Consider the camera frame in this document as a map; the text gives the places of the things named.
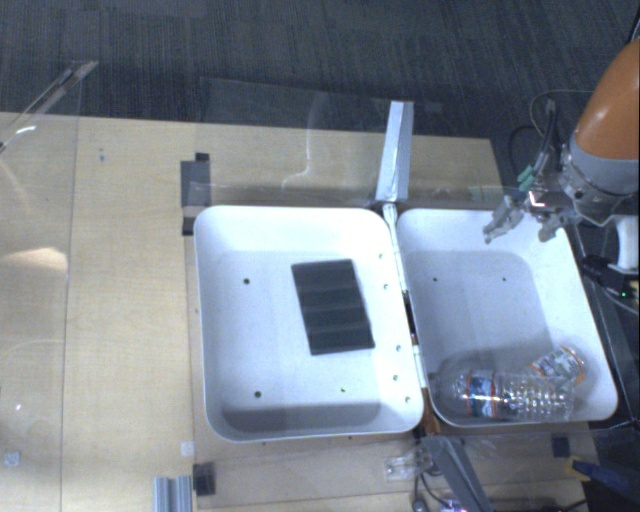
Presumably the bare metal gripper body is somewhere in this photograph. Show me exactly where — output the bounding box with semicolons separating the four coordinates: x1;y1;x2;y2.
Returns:
517;185;627;227

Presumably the white plastic tray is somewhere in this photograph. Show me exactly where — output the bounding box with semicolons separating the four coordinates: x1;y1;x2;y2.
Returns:
193;203;425;444
395;207;620;429

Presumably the crushed clear plastic bottle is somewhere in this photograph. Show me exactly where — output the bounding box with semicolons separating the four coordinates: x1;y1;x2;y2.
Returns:
528;344;587;386

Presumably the black ribbed rectangular pad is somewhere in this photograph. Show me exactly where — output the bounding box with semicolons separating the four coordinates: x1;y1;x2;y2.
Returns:
290;258;377;357

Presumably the black cylinder on white bracket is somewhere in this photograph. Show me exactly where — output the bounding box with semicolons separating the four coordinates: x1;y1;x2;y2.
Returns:
581;214;640;297

